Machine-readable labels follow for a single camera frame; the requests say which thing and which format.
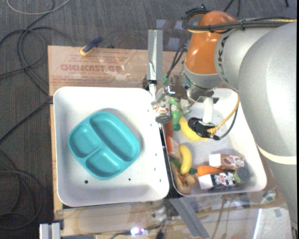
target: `dark wooden floor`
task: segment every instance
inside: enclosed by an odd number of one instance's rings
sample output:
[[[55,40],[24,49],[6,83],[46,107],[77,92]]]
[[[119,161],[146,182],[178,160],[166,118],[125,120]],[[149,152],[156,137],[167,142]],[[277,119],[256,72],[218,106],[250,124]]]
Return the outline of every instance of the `dark wooden floor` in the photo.
[[[52,0],[9,0],[16,9],[27,12],[47,11]],[[55,7],[66,0],[55,0]],[[227,12],[238,19],[284,16],[297,18],[297,0],[234,0]],[[40,33],[47,44],[83,46],[95,36],[103,37],[102,45],[116,48],[147,49],[148,30],[159,28],[166,20],[175,25],[185,12],[204,4],[209,10],[224,10],[230,0],[71,0],[48,14],[31,28]],[[0,74],[25,66],[18,55],[18,40],[22,29],[38,19],[13,11],[6,0],[0,0]],[[190,34],[178,29],[164,33],[164,50],[176,50],[171,38],[186,41]],[[51,139],[49,125],[48,65],[46,47],[35,33],[24,37],[21,51],[28,64],[40,59],[31,69],[40,76],[20,70],[0,77],[0,239],[38,238],[40,223],[53,221]],[[29,185],[35,209],[22,182]],[[18,204],[14,203],[19,196]],[[35,218],[34,222],[17,230],[9,230]]]

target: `teal plate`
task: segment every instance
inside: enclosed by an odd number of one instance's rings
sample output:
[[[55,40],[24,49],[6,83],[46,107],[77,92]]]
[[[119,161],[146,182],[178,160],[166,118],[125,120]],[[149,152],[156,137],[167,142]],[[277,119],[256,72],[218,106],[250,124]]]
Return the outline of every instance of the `teal plate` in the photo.
[[[122,173],[141,150],[131,130],[109,112],[94,113],[76,125],[68,136],[68,146],[76,160],[101,180]]]

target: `white plastic tray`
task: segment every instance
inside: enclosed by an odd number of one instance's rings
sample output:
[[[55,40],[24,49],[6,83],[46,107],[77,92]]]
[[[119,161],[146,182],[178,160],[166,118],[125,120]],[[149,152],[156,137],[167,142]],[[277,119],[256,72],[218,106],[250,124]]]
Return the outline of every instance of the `white plastic tray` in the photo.
[[[214,113],[212,123],[217,125],[224,118],[226,118],[237,102],[236,92],[230,89],[216,89],[214,96],[219,98],[218,102],[214,105]],[[191,117],[203,118],[204,115],[204,104],[195,103],[190,108],[190,113],[184,115],[186,119]],[[231,121],[234,116],[232,116],[222,127],[217,130],[216,135],[223,135],[229,128]],[[195,187],[191,190],[189,195],[183,195],[187,197],[199,197],[199,196],[210,196],[216,194],[228,194],[228,193],[242,193],[242,192],[252,192],[260,191],[267,184],[267,177],[261,162],[254,138],[250,132],[250,129],[247,125],[245,116],[241,109],[241,105],[238,107],[238,113],[235,120],[235,124],[228,135],[219,141],[212,139],[202,139],[200,141],[191,141],[188,137],[184,135],[183,132],[178,131],[173,135],[178,143],[185,143],[186,146],[192,152],[193,157],[193,168],[196,168],[200,164],[208,165],[208,155],[216,153],[224,153],[230,155],[237,155],[244,157],[245,163],[249,168],[251,179],[248,183],[243,184],[238,189],[230,189],[226,191],[208,191],[203,192],[199,184],[196,183]]]
[[[138,88],[63,87],[53,98],[57,193],[70,207],[155,201],[169,191],[152,96]],[[71,154],[67,138],[82,120],[98,111],[116,115],[141,144],[136,161],[110,180],[89,174]]]

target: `green bottle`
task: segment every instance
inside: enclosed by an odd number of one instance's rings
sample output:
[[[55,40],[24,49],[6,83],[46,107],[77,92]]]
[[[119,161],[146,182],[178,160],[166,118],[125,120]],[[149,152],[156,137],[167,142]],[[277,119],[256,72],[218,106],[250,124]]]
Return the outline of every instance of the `green bottle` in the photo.
[[[179,131],[180,130],[180,124],[179,124],[179,119],[182,117],[183,112],[181,110],[180,106],[180,99],[179,98],[170,98],[169,101],[169,108],[170,108],[170,116],[172,120],[172,129],[174,131]]]

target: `yellow banana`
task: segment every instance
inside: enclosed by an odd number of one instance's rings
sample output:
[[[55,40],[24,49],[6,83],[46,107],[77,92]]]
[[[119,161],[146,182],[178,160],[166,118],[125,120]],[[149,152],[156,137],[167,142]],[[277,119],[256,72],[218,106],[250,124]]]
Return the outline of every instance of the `yellow banana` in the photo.
[[[190,152],[190,149],[184,145],[184,144],[181,144],[179,146],[179,152],[181,154],[181,156],[183,157],[183,161],[180,165],[180,174],[185,174],[185,173],[188,173],[189,170],[191,169],[191,165],[192,165],[192,155],[191,155],[191,152]]]
[[[189,138],[191,139],[192,141],[198,141],[198,140],[202,140],[202,139],[207,139],[207,138],[202,138],[200,137],[198,134],[196,134],[195,131],[193,131],[189,126],[188,126],[188,123],[187,123],[187,119],[182,116],[180,119],[179,119],[179,122],[180,124],[180,129],[182,130],[182,132]]]

